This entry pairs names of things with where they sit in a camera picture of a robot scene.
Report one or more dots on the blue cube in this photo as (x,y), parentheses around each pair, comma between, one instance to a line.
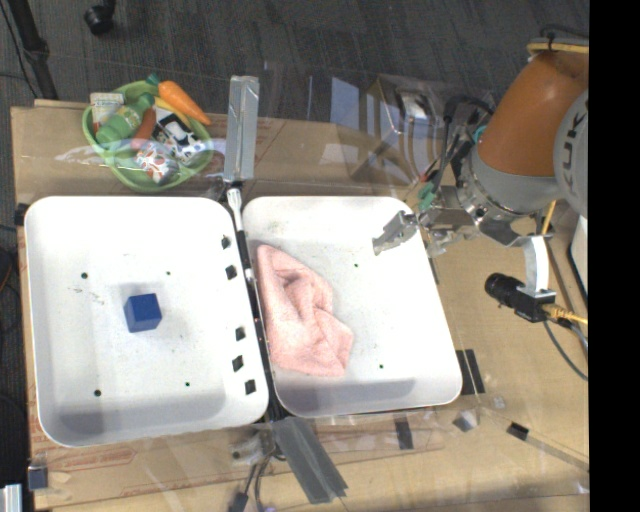
(142,314)

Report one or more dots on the black cylinder on white bracket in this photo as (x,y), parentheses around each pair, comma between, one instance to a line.
(517,297)

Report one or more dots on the brown cardboard board, red print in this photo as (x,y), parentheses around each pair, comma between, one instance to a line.
(500,360)

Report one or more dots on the thin black and white rod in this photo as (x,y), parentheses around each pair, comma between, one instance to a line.
(243,245)

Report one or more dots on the white carton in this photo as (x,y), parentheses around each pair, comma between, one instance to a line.
(104,106)

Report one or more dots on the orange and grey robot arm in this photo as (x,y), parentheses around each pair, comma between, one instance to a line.
(525,115)

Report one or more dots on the pink towel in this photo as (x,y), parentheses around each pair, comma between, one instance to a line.
(300,320)

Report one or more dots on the red and white packet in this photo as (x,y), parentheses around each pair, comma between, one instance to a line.
(156,162)

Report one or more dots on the green bottle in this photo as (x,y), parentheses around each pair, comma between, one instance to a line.
(117,125)

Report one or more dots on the white plastic tray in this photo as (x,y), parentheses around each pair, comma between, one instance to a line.
(150,360)
(390,325)

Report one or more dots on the yellow banana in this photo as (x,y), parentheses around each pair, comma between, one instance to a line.
(170,109)

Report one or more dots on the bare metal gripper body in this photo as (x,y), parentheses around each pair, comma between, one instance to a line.
(462,220)

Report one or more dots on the black and white packet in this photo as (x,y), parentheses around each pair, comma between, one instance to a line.
(177,135)

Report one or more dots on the orange carrot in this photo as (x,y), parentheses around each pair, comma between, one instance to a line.
(184,102)

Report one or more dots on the green bowl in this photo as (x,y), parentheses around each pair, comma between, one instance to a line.
(130,177)

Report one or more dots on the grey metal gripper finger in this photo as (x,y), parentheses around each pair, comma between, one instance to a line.
(436,246)
(395,232)

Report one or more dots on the brown sausage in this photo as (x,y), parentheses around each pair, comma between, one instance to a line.
(145,127)

